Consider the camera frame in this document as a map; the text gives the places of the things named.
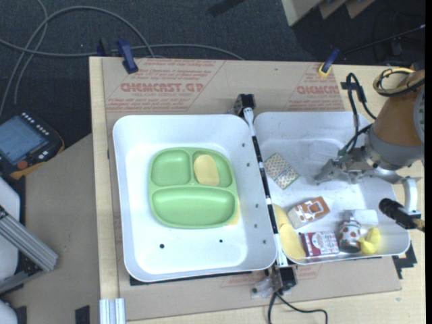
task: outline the black floor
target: black floor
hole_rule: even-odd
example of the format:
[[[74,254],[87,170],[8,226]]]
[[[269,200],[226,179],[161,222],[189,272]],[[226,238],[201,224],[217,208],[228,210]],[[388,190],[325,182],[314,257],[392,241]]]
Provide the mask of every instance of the black floor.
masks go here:
[[[378,0],[354,19],[345,7],[326,20],[315,9],[293,27],[288,26],[281,0],[41,1],[48,15],[77,5],[106,9],[133,24],[151,45],[208,45],[245,60],[265,61],[324,61],[336,47],[343,53],[335,63],[425,66],[424,29],[405,35],[393,48],[385,42],[348,52],[424,24],[425,0]],[[43,20],[43,11],[35,0],[0,0],[0,38],[4,41],[24,47]],[[130,27],[112,15],[79,9],[50,20],[40,50],[59,55],[94,53],[102,37],[112,47],[120,37],[133,45],[143,45]],[[191,47],[157,48],[155,53],[186,59],[233,59],[225,53]],[[0,45],[0,100],[20,55]],[[147,55],[146,49],[135,51],[137,57]],[[14,105],[17,82],[15,78],[4,100],[3,114]],[[35,56],[20,80],[17,104],[49,122],[66,146],[89,134],[87,57]]]

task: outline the yellow banana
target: yellow banana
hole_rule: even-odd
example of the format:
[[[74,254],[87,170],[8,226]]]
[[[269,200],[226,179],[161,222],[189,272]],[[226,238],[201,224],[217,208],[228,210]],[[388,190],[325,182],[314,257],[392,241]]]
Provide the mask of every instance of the yellow banana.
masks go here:
[[[374,227],[367,232],[366,238],[361,237],[358,239],[358,242],[360,242],[360,248],[363,253],[374,254],[378,250],[380,240],[381,234],[378,228]]]

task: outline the green plate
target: green plate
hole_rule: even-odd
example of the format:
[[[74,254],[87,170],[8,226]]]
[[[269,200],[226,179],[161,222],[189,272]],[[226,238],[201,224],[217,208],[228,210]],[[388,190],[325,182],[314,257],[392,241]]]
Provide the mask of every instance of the green plate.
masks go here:
[[[202,178],[195,174],[194,162],[203,155],[214,161],[219,176],[217,185],[200,184],[198,179]],[[229,223],[238,210],[236,179],[230,162],[221,153],[203,148],[159,151],[151,160],[148,197],[155,217],[171,227],[220,227]]]

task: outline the display screen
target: display screen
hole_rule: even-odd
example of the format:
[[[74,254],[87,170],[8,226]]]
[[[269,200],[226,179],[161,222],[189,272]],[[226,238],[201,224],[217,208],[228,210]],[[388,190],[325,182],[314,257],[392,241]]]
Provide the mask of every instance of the display screen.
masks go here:
[[[46,145],[48,140],[33,130],[19,116],[0,125],[0,153],[16,165],[26,153]]]

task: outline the wooden table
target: wooden table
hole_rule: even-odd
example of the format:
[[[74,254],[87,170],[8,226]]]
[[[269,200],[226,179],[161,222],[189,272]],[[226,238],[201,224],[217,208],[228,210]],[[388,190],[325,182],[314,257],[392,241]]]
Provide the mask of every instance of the wooden table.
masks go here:
[[[247,61],[239,64],[247,70]],[[364,86],[368,98],[368,106],[372,111],[378,111],[385,99],[374,94],[372,81],[381,73],[382,67],[334,65],[333,72],[337,83],[343,82],[349,72],[356,74]],[[117,279],[117,261],[115,253],[115,236],[113,226],[113,212],[111,202],[111,184],[109,174],[109,160],[107,159],[107,124],[105,115],[105,97],[103,85],[103,69],[101,58],[90,58],[90,89],[92,103],[92,135],[94,147],[94,171],[97,207],[97,233],[99,246],[99,281],[101,299],[113,300],[119,298],[119,284]],[[342,95],[346,110],[350,110],[348,97]],[[367,116],[363,108],[358,105],[358,112]],[[404,169],[401,175],[421,176],[423,180],[419,187],[419,210],[424,216],[424,167],[415,163],[410,169]],[[402,187],[396,186],[396,196],[402,203]],[[411,231],[412,245],[418,263],[414,268],[404,269],[401,280],[402,290],[399,292],[367,294],[302,302],[296,304],[302,309],[323,308],[328,312],[330,323],[425,323],[425,235],[420,231]],[[294,312],[283,304],[275,305],[272,319],[274,323],[291,321],[293,323],[324,323],[322,313],[305,315]],[[203,314],[183,315],[175,319],[160,318],[134,321],[133,323],[266,323],[267,307],[243,308]]]

